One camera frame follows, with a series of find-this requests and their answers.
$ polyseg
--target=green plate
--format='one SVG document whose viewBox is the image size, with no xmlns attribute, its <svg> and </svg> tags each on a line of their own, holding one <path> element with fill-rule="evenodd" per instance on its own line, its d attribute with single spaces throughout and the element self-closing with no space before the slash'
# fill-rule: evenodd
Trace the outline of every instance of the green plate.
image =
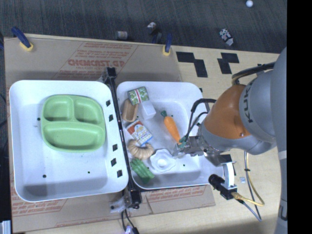
<svg viewBox="0 0 312 234">
<path fill-rule="evenodd" d="M 41 131 L 44 142 L 52 149 L 94 151 L 105 142 L 103 109 L 89 97 L 51 96 L 43 105 Z"/>
</svg>

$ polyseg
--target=orange toy carrot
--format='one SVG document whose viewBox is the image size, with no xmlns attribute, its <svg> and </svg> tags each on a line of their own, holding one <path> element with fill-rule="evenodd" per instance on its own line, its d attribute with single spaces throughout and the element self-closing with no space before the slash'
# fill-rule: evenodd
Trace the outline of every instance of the orange toy carrot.
<svg viewBox="0 0 312 234">
<path fill-rule="evenodd" d="M 171 136 L 176 140 L 178 144 L 180 144 L 180 134 L 176 127 L 176 123 L 174 119 L 170 116 L 167 116 L 167 112 L 164 110 L 160 113 L 162 116 L 164 116 L 164 124 L 166 128 L 168 129 Z"/>
</svg>

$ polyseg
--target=yellow cable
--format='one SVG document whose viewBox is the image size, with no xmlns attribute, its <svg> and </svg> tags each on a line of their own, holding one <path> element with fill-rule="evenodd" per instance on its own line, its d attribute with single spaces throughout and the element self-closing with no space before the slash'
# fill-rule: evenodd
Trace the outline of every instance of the yellow cable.
<svg viewBox="0 0 312 234">
<path fill-rule="evenodd" d="M 238 199 L 238 200 L 244 200 L 244 201 L 247 201 L 247 202 L 250 202 L 254 205 L 257 205 L 257 206 L 264 206 L 264 201 L 262 200 L 262 198 L 260 197 L 260 195 L 258 194 L 258 192 L 256 191 L 255 187 L 254 187 L 254 184 L 251 180 L 251 177 L 250 177 L 250 174 L 249 174 L 249 164 L 248 164 L 248 153 L 246 155 L 246 169 L 247 169 L 247 176 L 248 176 L 248 179 L 249 179 L 249 182 L 250 182 L 250 185 L 252 186 L 253 190 L 254 190 L 254 193 L 257 195 L 257 197 L 259 198 L 259 200 L 261 201 L 261 203 L 257 203 L 251 199 L 248 199 L 248 198 L 245 198 L 243 197 L 241 194 L 237 193 L 237 192 L 232 192 L 232 196 L 235 198 L 235 199 Z"/>
</svg>

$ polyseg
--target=white tray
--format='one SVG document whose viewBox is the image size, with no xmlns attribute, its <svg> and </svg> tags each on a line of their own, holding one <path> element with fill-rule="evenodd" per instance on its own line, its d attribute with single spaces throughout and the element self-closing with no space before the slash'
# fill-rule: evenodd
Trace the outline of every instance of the white tray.
<svg viewBox="0 0 312 234">
<path fill-rule="evenodd" d="M 70 153 L 44 143 L 38 118 L 44 101 L 56 94 L 87 96 L 102 106 L 106 140 L 99 149 Z M 11 86 L 10 111 L 15 187 L 22 199 L 34 202 L 97 195 L 119 192 L 127 186 L 129 176 L 113 99 L 105 84 L 21 80 Z"/>
<path fill-rule="evenodd" d="M 150 101 L 156 110 L 156 115 L 148 120 L 143 120 L 140 113 L 137 115 L 143 125 L 153 135 L 153 138 L 149 143 L 155 150 L 172 150 L 175 146 L 175 141 L 164 126 L 163 116 L 160 112 L 166 110 L 167 115 L 173 115 L 180 135 L 183 137 L 187 133 L 193 103 L 202 98 L 202 93 L 198 87 L 188 82 L 126 81 L 117 87 L 118 105 L 121 110 L 120 114 L 122 113 L 123 104 L 128 98 L 127 92 L 142 86 L 146 87 Z M 195 119 L 200 113 L 206 111 L 205 105 L 203 103 L 199 104 L 194 113 L 193 119 Z M 204 118 L 205 115 L 202 115 L 199 122 L 202 122 Z M 125 133 L 125 141 L 126 144 L 128 144 L 129 140 L 132 139 L 131 135 L 126 130 L 129 123 L 123 121 L 122 124 Z M 195 136 L 197 130 L 198 127 L 195 126 L 191 131 L 190 136 Z M 216 174 L 221 177 L 223 176 L 223 168 L 215 167 L 204 155 L 194 157 L 185 155 L 182 158 L 177 158 L 176 165 L 171 170 L 164 173 L 156 171 L 152 167 L 150 159 L 144 160 L 143 162 L 155 175 L 155 178 L 151 179 L 147 184 L 143 184 L 135 172 L 131 173 L 134 182 L 143 189 L 152 190 L 205 185 L 209 184 L 208 178 L 211 174 Z"/>
</svg>

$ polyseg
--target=black hole on bin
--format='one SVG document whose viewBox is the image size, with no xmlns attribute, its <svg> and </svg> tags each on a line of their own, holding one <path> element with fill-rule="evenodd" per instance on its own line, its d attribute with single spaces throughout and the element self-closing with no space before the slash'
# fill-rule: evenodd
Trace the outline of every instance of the black hole on bin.
<svg viewBox="0 0 312 234">
<path fill-rule="evenodd" d="M 113 159 L 111 160 L 111 165 L 114 166 L 114 165 L 116 165 L 116 163 L 117 163 L 117 162 L 116 162 L 116 158 L 113 158 Z"/>
<path fill-rule="evenodd" d="M 121 177 L 122 176 L 122 170 L 117 171 L 117 177 Z"/>
</svg>

